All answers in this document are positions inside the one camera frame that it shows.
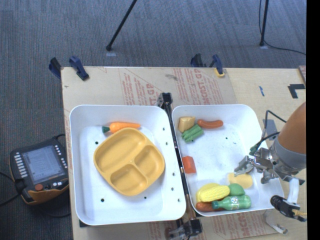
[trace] screen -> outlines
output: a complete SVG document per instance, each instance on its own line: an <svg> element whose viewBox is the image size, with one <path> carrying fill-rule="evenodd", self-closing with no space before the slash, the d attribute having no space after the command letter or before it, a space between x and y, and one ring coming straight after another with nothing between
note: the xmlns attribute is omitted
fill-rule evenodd
<svg viewBox="0 0 320 240"><path fill-rule="evenodd" d="M52 145L25 152L23 157L33 179L33 184L65 174L55 147Z"/></svg>

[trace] orange carrot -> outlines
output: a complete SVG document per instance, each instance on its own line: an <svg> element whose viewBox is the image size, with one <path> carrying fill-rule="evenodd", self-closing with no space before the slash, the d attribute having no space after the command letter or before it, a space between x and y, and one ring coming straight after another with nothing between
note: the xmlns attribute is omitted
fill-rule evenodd
<svg viewBox="0 0 320 240"><path fill-rule="evenodd" d="M197 124L202 128L213 129L213 128L218 128L218 127L223 126L224 122L221 120L205 121L205 120L199 119L197 121Z"/></svg>
<svg viewBox="0 0 320 240"><path fill-rule="evenodd" d="M123 128L131 127L131 128L139 128L141 125L139 123L134 122L112 122L109 127L102 126L103 133L108 131L112 132L113 134Z"/></svg>

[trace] tripod leg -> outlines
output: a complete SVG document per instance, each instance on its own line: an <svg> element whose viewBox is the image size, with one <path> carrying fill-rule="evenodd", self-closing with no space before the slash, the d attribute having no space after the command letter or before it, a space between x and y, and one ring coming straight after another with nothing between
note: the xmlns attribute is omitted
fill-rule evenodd
<svg viewBox="0 0 320 240"><path fill-rule="evenodd" d="M260 46L263 46L264 43L265 43L265 30L266 30L268 6L269 6L269 0L265 0L264 16L263 16L263 25L262 25L262 33L261 33Z"/></svg>
<svg viewBox="0 0 320 240"><path fill-rule="evenodd" d="M130 5L130 7L129 7L129 9L128 9L128 11L126 12L126 14L125 14L125 16L123 17L120 25L118 26L116 32L114 33L114 35L113 35L110 43L105 47L107 51L111 51L111 49L112 49L112 48L111 48L112 44L113 44L114 41L116 40L117 35L119 34L122 26L125 24L125 22L126 22L128 16L129 16L129 14L130 14L131 10L133 9L133 7L135 6L136 2L137 2L137 0L133 0L133 1L132 1L131 5Z"/></svg>

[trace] blue clamp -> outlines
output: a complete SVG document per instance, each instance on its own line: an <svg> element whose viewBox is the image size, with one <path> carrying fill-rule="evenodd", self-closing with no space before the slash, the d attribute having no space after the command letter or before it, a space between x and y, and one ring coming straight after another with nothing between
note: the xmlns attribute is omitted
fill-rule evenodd
<svg viewBox="0 0 320 240"><path fill-rule="evenodd" d="M212 58L213 58L213 61L212 61L212 63L211 63L209 68L212 68L212 66L215 64L216 70L218 71L219 75L224 75L223 68L222 68L222 63L221 63L221 60L218 57L218 55L214 54L212 56Z"/></svg>
<svg viewBox="0 0 320 240"><path fill-rule="evenodd" d="M81 60L76 56L71 56L69 62L73 68L77 70L76 74L84 81L89 77L85 71L84 66L82 66Z"/></svg>
<svg viewBox="0 0 320 240"><path fill-rule="evenodd" d="M223 71L223 67L222 67L222 63L221 63L221 60L220 58L218 57L217 54L214 54L212 56L213 58L213 61L211 62L209 68L212 68L213 65L215 64L216 65L216 69L214 69L216 75L218 77L223 77L225 75L224 71ZM197 53L192 59L191 59L191 62L190 64L195 67L195 68L206 68L207 65L205 63L202 62L202 59L201 59L201 54L200 53Z"/></svg>
<svg viewBox="0 0 320 240"><path fill-rule="evenodd" d="M49 70L59 79L61 79L61 66L56 57L50 60Z"/></svg>

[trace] wooden table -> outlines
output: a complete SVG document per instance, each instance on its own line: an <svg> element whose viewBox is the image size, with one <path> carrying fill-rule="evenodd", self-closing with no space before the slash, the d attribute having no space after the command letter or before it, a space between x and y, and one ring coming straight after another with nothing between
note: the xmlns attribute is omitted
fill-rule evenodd
<svg viewBox="0 0 320 240"><path fill-rule="evenodd" d="M263 128L266 110L287 120L295 109L306 101L304 80L297 68L224 68L224 77L218 77L212 68L171 67L84 67L89 78L82 81L72 67L61 70L65 133L69 164L72 230L76 240L146 239L164 238L163 229L168 222L114 224L106 226L80 226L75 211L74 175L70 142L71 110L81 104L154 105L159 93L172 93L174 106L202 104L245 104L251 107ZM276 118L280 131L284 123ZM307 169L298 178L307 179ZM288 182L281 181L285 198ZM298 204L307 211L307 184L299 189ZM287 218L271 210L275 223L288 229L283 236L268 226L263 213L244 212L240 217L215 216L201 218L203 232L192 239L307 239L307 222Z"/></svg>

